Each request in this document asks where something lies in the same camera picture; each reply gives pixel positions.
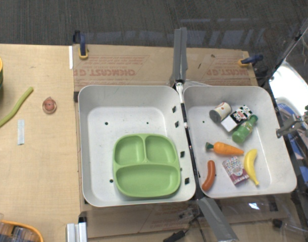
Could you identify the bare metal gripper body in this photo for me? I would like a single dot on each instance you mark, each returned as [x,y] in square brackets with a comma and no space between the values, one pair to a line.
[302,120]

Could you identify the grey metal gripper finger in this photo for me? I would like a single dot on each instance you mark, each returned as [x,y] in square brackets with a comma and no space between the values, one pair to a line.
[285,129]

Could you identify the white plastic tray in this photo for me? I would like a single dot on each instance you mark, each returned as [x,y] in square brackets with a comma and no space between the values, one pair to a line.
[98,145]
[272,160]

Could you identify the green bottle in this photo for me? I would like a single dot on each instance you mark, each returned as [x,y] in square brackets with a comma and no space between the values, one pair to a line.
[242,131]

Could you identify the yellow banana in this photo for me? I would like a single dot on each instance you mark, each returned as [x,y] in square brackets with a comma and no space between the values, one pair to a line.
[250,162]

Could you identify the black and white cow carton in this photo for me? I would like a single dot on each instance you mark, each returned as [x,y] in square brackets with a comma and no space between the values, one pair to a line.
[238,117]

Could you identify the orange carrot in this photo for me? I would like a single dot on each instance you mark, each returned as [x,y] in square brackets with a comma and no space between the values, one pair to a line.
[226,149]

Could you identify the pink and white carton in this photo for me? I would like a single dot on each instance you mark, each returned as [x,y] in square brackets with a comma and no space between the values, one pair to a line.
[234,170]

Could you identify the small white and orange can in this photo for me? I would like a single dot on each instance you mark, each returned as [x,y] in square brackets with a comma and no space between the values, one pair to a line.
[221,111]

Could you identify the orange sausage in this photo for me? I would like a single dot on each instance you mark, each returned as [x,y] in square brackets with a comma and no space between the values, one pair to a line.
[210,175]

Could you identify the thin black and white rod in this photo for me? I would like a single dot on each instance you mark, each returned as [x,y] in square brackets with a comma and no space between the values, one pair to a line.
[184,117]

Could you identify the green divided plate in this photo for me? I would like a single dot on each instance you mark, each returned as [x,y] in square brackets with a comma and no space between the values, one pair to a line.
[146,180]

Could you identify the brown cardboard board red print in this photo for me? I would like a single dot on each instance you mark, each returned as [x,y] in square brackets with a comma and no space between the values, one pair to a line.
[111,67]

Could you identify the pink round doughnut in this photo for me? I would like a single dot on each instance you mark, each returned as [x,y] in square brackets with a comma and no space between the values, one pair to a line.
[49,106]

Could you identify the long green bean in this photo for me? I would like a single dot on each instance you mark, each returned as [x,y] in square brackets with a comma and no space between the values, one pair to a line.
[13,111]

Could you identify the yellow plate with bottles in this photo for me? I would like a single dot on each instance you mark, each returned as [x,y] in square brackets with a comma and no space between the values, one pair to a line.
[30,232]

